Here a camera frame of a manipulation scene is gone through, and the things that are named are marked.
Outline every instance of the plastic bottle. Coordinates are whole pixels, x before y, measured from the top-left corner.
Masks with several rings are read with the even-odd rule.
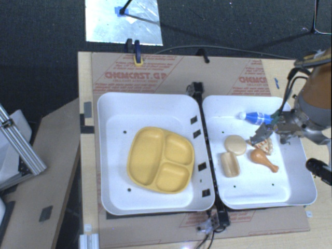
[[[267,125],[273,120],[269,115],[263,113],[239,113],[239,118],[242,120],[247,120],[254,125],[260,126],[263,122]]]

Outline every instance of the wooden table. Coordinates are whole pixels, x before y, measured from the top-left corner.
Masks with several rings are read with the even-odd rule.
[[[15,205],[1,249],[56,247],[79,160],[77,99],[42,119],[33,148],[47,169],[3,196]]]
[[[291,60],[262,60],[266,79],[272,96],[282,97],[286,86],[286,77],[293,68]],[[80,113],[84,115],[86,101],[92,100],[92,75],[91,75],[91,53],[79,53],[79,95]],[[298,93],[302,83],[296,83],[293,93]],[[93,126],[93,115],[83,118],[86,126]],[[325,134],[331,136],[331,130]],[[328,150],[326,147],[316,146],[307,139],[302,139],[307,158],[328,162]],[[94,135],[85,132],[81,134],[81,160],[82,160],[82,193],[83,193],[83,221],[85,234],[99,233],[98,203],[97,203],[97,177],[95,163]],[[306,210],[312,213],[309,218],[310,231],[283,233],[274,235],[263,235],[254,237],[215,239],[212,248],[328,248],[332,244],[332,200],[331,187],[323,183],[320,178],[314,179],[317,187],[318,198],[313,205],[307,206]],[[144,245],[128,248],[195,248],[199,241]]]

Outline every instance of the wire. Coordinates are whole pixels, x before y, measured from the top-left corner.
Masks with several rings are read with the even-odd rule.
[[[237,52],[248,52],[248,53],[260,54],[260,55],[264,55],[264,56],[270,56],[270,57],[281,58],[281,59],[289,59],[289,60],[293,59],[293,58],[289,58],[289,57],[285,57],[285,56],[279,56],[277,54],[272,54],[272,53],[264,53],[264,52],[250,51],[250,50],[241,50],[241,49],[236,49],[236,48],[229,48],[229,47],[224,47],[224,46],[214,46],[214,45],[174,46],[174,47],[170,47],[170,48],[167,48],[167,49],[160,50],[160,51],[155,52],[153,54],[160,54],[160,53],[171,51],[171,50],[185,49],[185,48],[213,48],[213,49],[222,49],[222,50],[230,50],[230,51],[237,51]]]
[[[291,83],[291,85],[290,85],[290,87],[289,87],[289,91],[288,91],[288,95],[287,95],[287,100],[288,100],[288,98],[289,98],[289,96],[290,96],[290,94],[291,94],[291,91],[292,91],[292,88],[293,88],[293,85],[294,85],[295,81],[296,81],[297,79],[299,79],[299,78],[302,78],[302,79],[305,79],[305,80],[308,79],[307,77],[300,77],[300,76],[294,78],[293,81],[292,81],[292,83]]]
[[[204,238],[204,240],[196,247],[196,249],[201,248],[201,246],[206,242],[206,240],[208,239],[209,235],[207,234]]]
[[[289,98],[289,95],[291,94],[291,90],[293,88],[293,85],[294,85],[294,82],[298,79],[298,78],[304,78],[304,79],[307,79],[306,77],[296,77],[294,78],[294,76],[297,74],[297,72],[302,72],[304,74],[306,74],[307,76],[310,76],[310,71],[305,69],[305,68],[293,68],[290,73],[288,74],[287,76],[287,79],[288,79],[288,82],[287,82],[287,85],[286,85],[286,88],[285,88],[285,93],[284,93],[284,98],[283,98],[283,101],[282,101],[282,104],[280,106],[280,108],[273,114],[274,116],[276,116],[276,113],[278,113],[278,115],[281,114],[285,104],[286,104],[286,101],[288,100]]]
[[[213,243],[213,238],[214,238],[214,232],[212,233],[211,241],[210,241],[210,244],[209,244],[209,246],[207,247],[207,249],[210,249],[210,248],[211,248],[211,245],[212,245],[212,243]]]
[[[207,249],[210,249],[211,248],[211,246],[212,246],[212,243],[213,243],[213,239],[214,239],[214,234],[215,233],[221,233],[221,232],[223,232],[224,230],[226,229],[226,227],[224,227],[223,229],[221,229],[221,230],[214,230],[213,232],[212,232],[212,236],[211,236],[211,241],[210,241],[210,243],[209,243],[209,246],[207,247]],[[204,240],[196,247],[196,249],[199,249],[206,241],[207,241],[207,239],[209,238],[209,235],[207,234],[206,236],[205,236],[205,238],[204,238]]]

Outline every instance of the cardboard sheet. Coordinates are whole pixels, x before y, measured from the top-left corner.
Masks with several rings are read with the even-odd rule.
[[[194,81],[204,83],[208,95],[270,95],[269,85],[257,59],[143,55],[144,65],[135,67],[132,54],[92,53],[93,114],[98,188],[100,248],[202,240],[197,224],[205,212],[171,215],[116,217],[100,201],[100,159],[96,103],[105,92],[185,94]],[[280,207],[229,213],[231,225],[215,238],[308,231],[303,207]]]

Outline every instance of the toy chicken drumstick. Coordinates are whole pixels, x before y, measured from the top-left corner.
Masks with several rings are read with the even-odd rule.
[[[251,160],[254,163],[263,164],[271,169],[272,172],[277,172],[279,170],[279,167],[276,165],[273,165],[268,158],[266,157],[263,150],[260,148],[254,149],[250,154]]]

